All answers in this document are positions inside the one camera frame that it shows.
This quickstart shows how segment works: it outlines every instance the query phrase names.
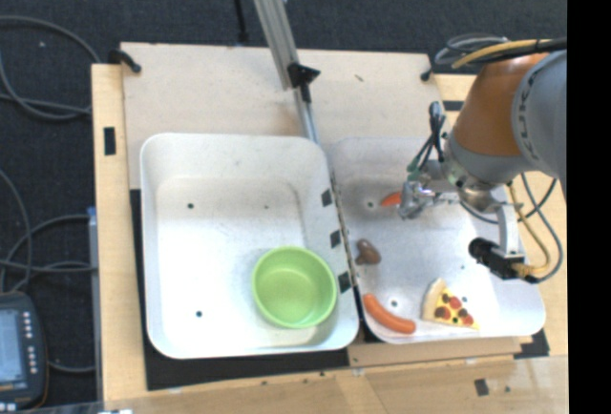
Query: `green bowl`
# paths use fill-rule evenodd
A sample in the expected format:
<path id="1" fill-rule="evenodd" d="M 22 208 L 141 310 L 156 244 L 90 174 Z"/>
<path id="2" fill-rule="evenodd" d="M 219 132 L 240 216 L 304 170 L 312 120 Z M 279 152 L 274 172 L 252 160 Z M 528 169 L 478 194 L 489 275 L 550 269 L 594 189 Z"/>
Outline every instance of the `green bowl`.
<path id="1" fill-rule="evenodd" d="M 252 292 L 270 322 L 293 329 L 320 324 L 337 301 L 335 276 L 327 263 L 299 246 L 265 253 L 253 270 Z"/>

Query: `black device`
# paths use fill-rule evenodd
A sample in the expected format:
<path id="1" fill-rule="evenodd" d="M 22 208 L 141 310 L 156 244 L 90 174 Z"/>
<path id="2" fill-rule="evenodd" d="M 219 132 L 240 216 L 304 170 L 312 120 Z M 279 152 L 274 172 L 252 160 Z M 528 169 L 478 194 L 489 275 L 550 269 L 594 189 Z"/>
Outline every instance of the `black device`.
<path id="1" fill-rule="evenodd" d="M 0 295 L 0 412 L 36 407 L 47 394 L 47 350 L 30 297 Z"/>

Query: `device screen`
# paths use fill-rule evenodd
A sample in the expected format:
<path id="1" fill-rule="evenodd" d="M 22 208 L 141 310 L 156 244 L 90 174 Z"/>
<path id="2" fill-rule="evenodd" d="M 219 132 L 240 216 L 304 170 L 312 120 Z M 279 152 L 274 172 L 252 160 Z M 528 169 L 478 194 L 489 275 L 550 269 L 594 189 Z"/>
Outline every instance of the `device screen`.
<path id="1" fill-rule="evenodd" d="M 19 311 L 0 309 L 0 383 L 24 379 L 19 338 Z"/>

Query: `black clamp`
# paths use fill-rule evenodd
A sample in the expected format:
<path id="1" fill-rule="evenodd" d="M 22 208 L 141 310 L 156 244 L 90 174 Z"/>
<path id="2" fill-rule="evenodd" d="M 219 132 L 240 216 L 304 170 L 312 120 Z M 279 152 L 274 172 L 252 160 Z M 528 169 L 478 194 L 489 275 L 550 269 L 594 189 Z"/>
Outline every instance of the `black clamp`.
<path id="1" fill-rule="evenodd" d="M 108 62 L 111 65 L 125 63 L 134 73 L 140 73 L 142 71 L 142 67 L 134 61 L 132 56 L 123 50 L 110 50 L 108 52 Z"/>
<path id="2" fill-rule="evenodd" d="M 313 82 L 319 74 L 321 74 L 319 70 L 305 67 L 299 63 L 291 63 L 288 65 L 288 76 L 290 77 L 290 83 L 295 89 L 299 87 L 302 93 L 303 101 L 308 104 L 312 103 L 312 96 L 309 92 L 309 84 Z"/>

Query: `pizza slice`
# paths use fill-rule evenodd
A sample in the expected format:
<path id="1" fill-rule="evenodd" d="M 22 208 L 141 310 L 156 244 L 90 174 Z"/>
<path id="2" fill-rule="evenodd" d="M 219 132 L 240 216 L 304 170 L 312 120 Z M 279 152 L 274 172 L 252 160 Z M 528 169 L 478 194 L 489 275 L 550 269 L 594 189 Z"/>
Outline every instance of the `pizza slice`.
<path id="1" fill-rule="evenodd" d="M 463 300 L 448 288 L 443 279 L 437 279 L 429 287 L 422 302 L 422 319 L 449 326 L 479 329 L 479 324 L 463 306 Z"/>

